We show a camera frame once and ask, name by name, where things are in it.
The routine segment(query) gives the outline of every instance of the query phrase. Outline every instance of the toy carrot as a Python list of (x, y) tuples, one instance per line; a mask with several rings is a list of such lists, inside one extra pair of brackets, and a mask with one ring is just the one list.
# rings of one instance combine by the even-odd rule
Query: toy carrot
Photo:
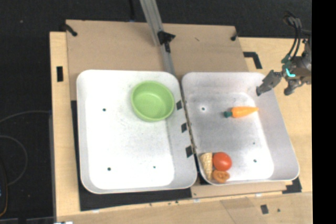
[(247, 116), (253, 112), (258, 111), (259, 108), (254, 106), (236, 106), (231, 109), (231, 111), (225, 111), (224, 117), (234, 117), (234, 118), (240, 118), (243, 116)]

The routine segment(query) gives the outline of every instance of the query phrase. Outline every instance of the bowl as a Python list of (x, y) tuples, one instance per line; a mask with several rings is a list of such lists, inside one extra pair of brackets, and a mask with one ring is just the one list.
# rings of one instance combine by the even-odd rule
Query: bowl
[(172, 92), (157, 81), (143, 81), (131, 93), (131, 103), (135, 114), (148, 122), (168, 118), (175, 107)]

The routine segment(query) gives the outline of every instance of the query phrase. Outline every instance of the white tray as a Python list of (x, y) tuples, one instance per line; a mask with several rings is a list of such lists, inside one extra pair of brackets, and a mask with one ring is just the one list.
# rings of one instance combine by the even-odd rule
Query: white tray
[[(174, 112), (145, 122), (133, 112), (132, 88), (158, 81), (173, 93)], [(188, 188), (197, 178), (177, 79), (167, 72), (86, 70), (77, 78), (80, 173), (92, 193)]]
[[(299, 165), (274, 91), (257, 96), (265, 76), (257, 72), (192, 72), (182, 79), (188, 120), (199, 168), (207, 180), (199, 156), (226, 152), (233, 165), (225, 183), (240, 184), (293, 180)], [(243, 118), (225, 118), (234, 106), (257, 106)]]

